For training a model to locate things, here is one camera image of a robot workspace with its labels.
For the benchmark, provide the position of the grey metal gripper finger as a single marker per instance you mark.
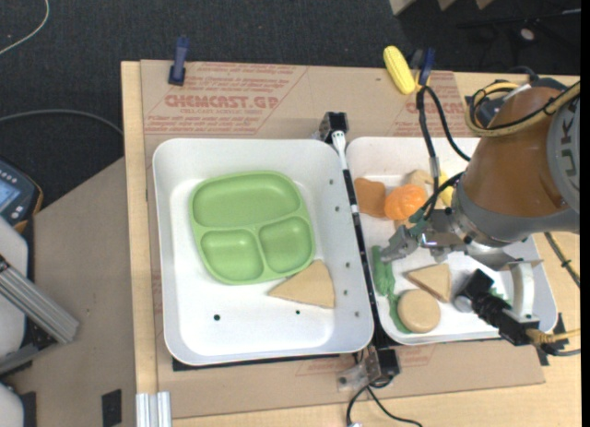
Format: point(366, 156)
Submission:
point(439, 254)
point(398, 245)

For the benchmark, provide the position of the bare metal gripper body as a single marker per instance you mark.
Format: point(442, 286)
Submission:
point(444, 231)

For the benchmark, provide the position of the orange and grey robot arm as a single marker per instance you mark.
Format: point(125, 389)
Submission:
point(507, 171)

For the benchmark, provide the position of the tan triangular sandwich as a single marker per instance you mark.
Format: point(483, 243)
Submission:
point(435, 280)

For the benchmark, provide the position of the green toy vegetable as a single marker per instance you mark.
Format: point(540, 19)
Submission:
point(385, 277)

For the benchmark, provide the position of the yellow toy food piece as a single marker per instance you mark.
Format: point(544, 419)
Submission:
point(446, 192)

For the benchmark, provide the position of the orange toy pumpkin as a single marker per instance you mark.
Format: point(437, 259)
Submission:
point(403, 201)

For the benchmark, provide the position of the flat orange toy piece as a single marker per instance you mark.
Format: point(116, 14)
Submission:
point(370, 197)

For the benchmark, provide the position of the round tan biscuit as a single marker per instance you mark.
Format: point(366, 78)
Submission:
point(418, 311)

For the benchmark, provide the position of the beige toy food piece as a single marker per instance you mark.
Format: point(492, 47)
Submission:
point(418, 177)

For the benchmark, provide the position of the thin black and white rod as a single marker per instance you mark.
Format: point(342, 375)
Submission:
point(352, 199)

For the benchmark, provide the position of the white plastic tray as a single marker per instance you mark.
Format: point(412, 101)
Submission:
point(249, 323)
point(382, 157)

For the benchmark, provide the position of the tan triangular bread slice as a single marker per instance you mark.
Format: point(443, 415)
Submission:
point(311, 289)

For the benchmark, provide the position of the green divided plate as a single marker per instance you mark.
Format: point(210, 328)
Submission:
point(249, 222)

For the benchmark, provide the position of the yellow toy corn cob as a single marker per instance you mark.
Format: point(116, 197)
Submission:
point(400, 70)

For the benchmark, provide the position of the brown cardboard board red print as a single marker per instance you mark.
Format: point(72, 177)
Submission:
point(239, 102)

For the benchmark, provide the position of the black cylinder on white bracket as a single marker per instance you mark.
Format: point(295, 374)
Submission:
point(495, 310)

